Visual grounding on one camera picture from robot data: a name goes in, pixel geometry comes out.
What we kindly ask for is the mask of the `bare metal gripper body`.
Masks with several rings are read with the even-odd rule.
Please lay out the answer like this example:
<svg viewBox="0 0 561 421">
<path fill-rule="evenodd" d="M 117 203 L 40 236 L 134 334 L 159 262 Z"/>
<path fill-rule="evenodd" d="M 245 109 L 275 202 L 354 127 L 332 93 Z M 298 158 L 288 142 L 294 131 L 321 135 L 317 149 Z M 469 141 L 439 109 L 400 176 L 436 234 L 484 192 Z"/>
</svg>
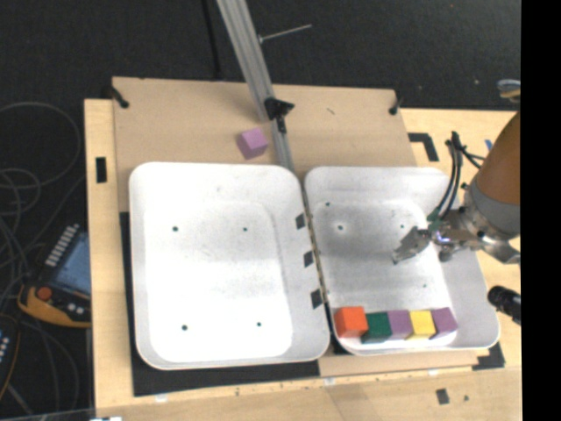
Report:
<svg viewBox="0 0 561 421">
<path fill-rule="evenodd" d="M 430 222 L 430 238 L 440 248 L 439 260 L 449 261 L 463 250 L 483 251 L 503 264 L 520 264 L 521 253 L 510 245 L 517 234 L 504 232 L 475 210 L 450 210 Z"/>
</svg>

